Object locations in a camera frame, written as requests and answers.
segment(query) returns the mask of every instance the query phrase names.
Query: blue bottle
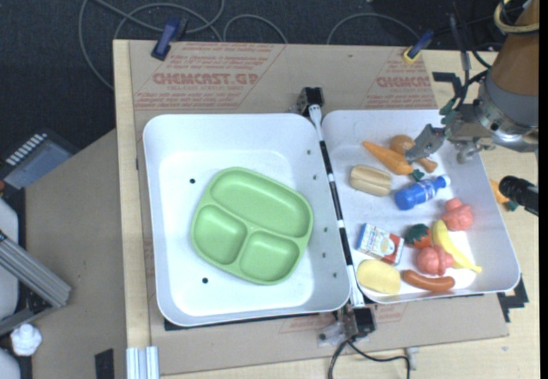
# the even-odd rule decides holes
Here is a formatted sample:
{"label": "blue bottle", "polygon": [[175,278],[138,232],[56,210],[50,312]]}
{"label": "blue bottle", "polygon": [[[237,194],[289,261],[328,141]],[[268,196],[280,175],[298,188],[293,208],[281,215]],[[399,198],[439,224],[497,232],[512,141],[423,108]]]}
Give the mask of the blue bottle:
{"label": "blue bottle", "polygon": [[425,203],[434,198],[438,189],[447,187],[451,183],[449,176],[440,175],[438,178],[424,179],[414,183],[409,187],[400,189],[394,194],[396,205],[400,210],[411,210],[417,204]]}

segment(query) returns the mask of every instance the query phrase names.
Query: hot dog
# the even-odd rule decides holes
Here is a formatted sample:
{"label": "hot dog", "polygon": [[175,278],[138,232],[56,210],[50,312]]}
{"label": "hot dog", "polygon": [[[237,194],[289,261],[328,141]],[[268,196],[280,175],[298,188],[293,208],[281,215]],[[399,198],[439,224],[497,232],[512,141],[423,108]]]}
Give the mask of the hot dog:
{"label": "hot dog", "polygon": [[455,285],[455,279],[450,275],[444,277],[426,277],[412,269],[403,271],[403,281],[414,287],[440,293],[451,289]]}

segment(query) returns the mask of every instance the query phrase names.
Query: toy banana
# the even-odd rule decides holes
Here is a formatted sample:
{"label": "toy banana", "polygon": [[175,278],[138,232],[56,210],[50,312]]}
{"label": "toy banana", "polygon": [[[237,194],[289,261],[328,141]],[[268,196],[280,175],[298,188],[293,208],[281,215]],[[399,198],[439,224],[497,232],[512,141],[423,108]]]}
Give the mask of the toy banana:
{"label": "toy banana", "polygon": [[453,256],[453,268],[468,268],[476,273],[481,272],[482,268],[480,266],[472,264],[472,262],[455,247],[449,237],[447,226],[442,220],[434,223],[432,227],[432,239],[434,244],[441,246],[445,252],[448,252]]}

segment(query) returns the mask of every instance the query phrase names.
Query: orange carrot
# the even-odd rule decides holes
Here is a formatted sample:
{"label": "orange carrot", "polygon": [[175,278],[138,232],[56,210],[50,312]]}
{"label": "orange carrot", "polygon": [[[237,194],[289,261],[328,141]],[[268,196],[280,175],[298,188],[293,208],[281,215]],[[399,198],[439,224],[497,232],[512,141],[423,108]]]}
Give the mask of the orange carrot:
{"label": "orange carrot", "polygon": [[375,145],[372,142],[361,142],[380,162],[396,175],[408,175],[413,173],[411,166],[403,154],[389,148]]}

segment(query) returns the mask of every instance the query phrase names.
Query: green plate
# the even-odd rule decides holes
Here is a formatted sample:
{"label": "green plate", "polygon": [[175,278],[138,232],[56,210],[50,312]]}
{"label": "green plate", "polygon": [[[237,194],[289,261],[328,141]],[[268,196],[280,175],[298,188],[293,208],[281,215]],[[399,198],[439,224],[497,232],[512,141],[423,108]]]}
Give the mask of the green plate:
{"label": "green plate", "polygon": [[298,192],[244,168],[216,174],[194,212],[191,238],[209,263],[242,279],[273,285],[301,260],[313,212]]}

